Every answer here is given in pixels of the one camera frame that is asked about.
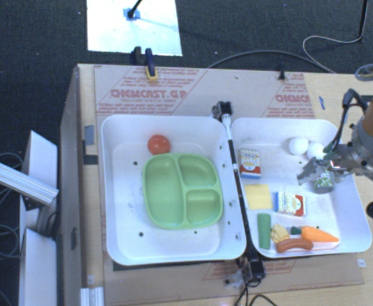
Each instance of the orange carrot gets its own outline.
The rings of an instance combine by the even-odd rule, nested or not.
[[[311,242],[338,242],[339,239],[335,236],[326,233],[320,229],[305,226],[302,227],[301,237]]]

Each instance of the white egg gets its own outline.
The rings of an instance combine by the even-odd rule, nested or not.
[[[318,142],[310,142],[307,150],[307,156],[309,159],[315,157],[317,160],[322,160],[325,153],[323,152],[324,145]]]
[[[308,139],[304,137],[294,137],[289,141],[288,149],[295,156],[300,156],[308,149]]]

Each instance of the sausage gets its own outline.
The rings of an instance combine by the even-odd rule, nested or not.
[[[302,238],[286,239],[276,245],[277,252],[285,252],[292,248],[303,248],[310,250],[313,247],[314,244],[312,242]]]

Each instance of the tomato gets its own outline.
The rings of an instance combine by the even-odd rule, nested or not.
[[[171,144],[165,136],[154,135],[149,138],[148,149],[153,155],[168,153],[171,149]]]

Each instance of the green divided plate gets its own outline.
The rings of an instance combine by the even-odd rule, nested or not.
[[[151,220],[165,229],[193,229],[216,223],[223,214],[217,171],[198,154],[152,156],[143,167],[143,197]]]

